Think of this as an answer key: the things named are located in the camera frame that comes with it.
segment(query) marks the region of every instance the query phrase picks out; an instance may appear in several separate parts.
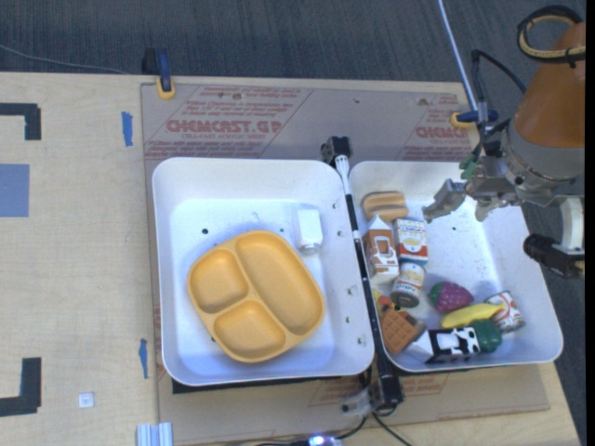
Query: yellow banana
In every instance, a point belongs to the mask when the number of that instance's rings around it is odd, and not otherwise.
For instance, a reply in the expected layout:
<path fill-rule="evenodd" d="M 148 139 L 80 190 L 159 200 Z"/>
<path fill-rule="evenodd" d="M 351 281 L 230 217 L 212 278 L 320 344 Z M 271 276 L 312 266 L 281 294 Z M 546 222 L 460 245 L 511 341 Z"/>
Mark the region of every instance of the yellow banana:
<path fill-rule="evenodd" d="M 452 312 L 446 314 L 440 320 L 440 325 L 443 327 L 443 329 L 465 327 L 470 325 L 473 321 L 489 319 L 505 307 L 505 304 L 471 304 L 470 306 L 458 308 L 457 310 L 453 310 Z"/>

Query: tin can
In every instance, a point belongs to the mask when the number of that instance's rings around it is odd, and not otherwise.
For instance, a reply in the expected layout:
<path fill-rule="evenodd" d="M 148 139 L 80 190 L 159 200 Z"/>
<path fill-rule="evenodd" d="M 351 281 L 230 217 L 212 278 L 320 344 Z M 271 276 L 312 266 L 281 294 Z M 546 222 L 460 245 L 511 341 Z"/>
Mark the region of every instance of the tin can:
<path fill-rule="evenodd" d="M 426 278 L 426 270 L 417 263 L 401 264 L 399 276 L 392 285 L 390 300 L 402 308 L 414 308 L 419 304 L 419 293 Z"/>
<path fill-rule="evenodd" d="M 523 327 L 526 322 L 518 310 L 510 291 L 491 295 L 485 301 L 488 304 L 505 304 L 506 308 L 494 314 L 490 319 L 500 332 L 511 332 Z"/>

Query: table surface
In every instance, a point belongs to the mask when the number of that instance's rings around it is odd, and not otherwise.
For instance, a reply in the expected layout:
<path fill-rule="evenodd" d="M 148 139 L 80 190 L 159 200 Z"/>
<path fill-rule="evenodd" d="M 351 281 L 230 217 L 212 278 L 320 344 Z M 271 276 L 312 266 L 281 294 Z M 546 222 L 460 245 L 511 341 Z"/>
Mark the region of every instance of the table surface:
<path fill-rule="evenodd" d="M 252 85 L 254 79 L 180 77 Z M 0 101 L 41 108 L 42 140 L 23 118 L 0 117 L 1 164 L 28 164 L 28 217 L 0 217 L 0 398 L 20 394 L 21 359 L 42 358 L 42 406 L 0 417 L 3 444 L 134 444 L 159 422 L 153 369 L 152 280 L 139 87 L 150 76 L 0 73 Z M 455 91 L 453 83 L 262 80 L 395 91 Z M 132 115 L 133 145 L 122 134 Z M 139 347 L 146 341 L 149 375 Z M 398 426 L 413 445 L 579 444 L 553 363 L 539 366 L 550 409 Z M 79 394 L 93 392 L 94 408 Z M 395 444 L 378 427 L 345 444 Z"/>

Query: dark fabric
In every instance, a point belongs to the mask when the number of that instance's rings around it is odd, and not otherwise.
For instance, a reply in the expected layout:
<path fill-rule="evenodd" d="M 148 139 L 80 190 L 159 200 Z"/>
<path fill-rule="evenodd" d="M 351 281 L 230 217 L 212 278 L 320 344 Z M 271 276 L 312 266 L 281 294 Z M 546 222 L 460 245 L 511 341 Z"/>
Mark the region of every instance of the dark fabric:
<path fill-rule="evenodd" d="M 443 0 L 467 75 L 479 48 L 529 83 L 537 63 L 516 47 L 516 25 L 545 5 L 586 16 L 587 0 Z M 45 59 L 140 73 L 148 46 L 169 51 L 177 75 L 461 81 L 436 0 L 0 0 L 0 45 Z M 548 47 L 561 27 L 532 34 Z M 0 48 L 3 72 L 97 72 Z M 490 106 L 510 117 L 516 86 L 483 64 Z M 584 189 L 584 178 L 575 190 Z M 527 206 L 529 228 L 559 239 L 556 211 Z M 562 332 L 556 361 L 586 444 L 584 282 L 546 273 Z"/>

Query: orange divided plate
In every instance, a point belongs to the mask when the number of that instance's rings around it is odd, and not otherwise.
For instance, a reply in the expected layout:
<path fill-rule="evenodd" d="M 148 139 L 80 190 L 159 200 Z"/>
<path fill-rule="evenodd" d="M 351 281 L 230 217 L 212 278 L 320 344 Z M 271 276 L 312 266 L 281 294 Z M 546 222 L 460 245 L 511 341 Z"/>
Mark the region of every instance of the orange divided plate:
<path fill-rule="evenodd" d="M 233 359 L 276 357 L 323 321 L 323 293 L 281 236 L 253 230 L 219 244 L 191 266 L 188 293 L 206 328 Z"/>

